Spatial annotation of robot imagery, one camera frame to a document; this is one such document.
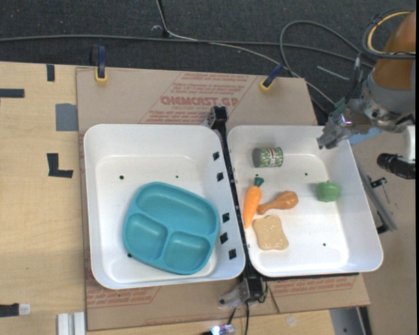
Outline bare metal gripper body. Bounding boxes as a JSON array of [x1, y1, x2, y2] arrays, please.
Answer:
[[336, 94, 416, 142]]

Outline green can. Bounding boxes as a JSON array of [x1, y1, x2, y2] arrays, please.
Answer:
[[252, 146, 284, 169]]

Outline blue divided plate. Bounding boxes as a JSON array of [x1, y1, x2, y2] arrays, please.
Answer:
[[122, 181, 221, 276]]

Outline thin black rod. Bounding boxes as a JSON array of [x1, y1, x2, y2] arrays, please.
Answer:
[[217, 117, 256, 285]]

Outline white plastic tray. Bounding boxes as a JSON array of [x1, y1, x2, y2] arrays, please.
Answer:
[[226, 124, 385, 278], [82, 123, 247, 290]]

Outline green bell pepper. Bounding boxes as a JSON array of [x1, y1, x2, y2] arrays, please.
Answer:
[[315, 180, 342, 202]]

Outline brown cardboard board red print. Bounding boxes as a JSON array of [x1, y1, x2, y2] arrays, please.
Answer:
[[75, 66, 372, 332]]

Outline brown chicken drumstick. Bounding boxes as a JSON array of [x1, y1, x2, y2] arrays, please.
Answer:
[[256, 190, 300, 216]]

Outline tan bread slice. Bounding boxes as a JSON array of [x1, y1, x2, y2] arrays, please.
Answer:
[[252, 214, 290, 252]]

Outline black block with thin wires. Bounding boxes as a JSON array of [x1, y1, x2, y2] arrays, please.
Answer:
[[203, 105, 229, 131], [243, 275, 267, 302]]

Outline orange carrot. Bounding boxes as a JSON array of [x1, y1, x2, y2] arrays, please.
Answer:
[[242, 176, 265, 230]]

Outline black cylinder on white bracket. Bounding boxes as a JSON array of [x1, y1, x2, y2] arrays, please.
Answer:
[[376, 124, 417, 181]]

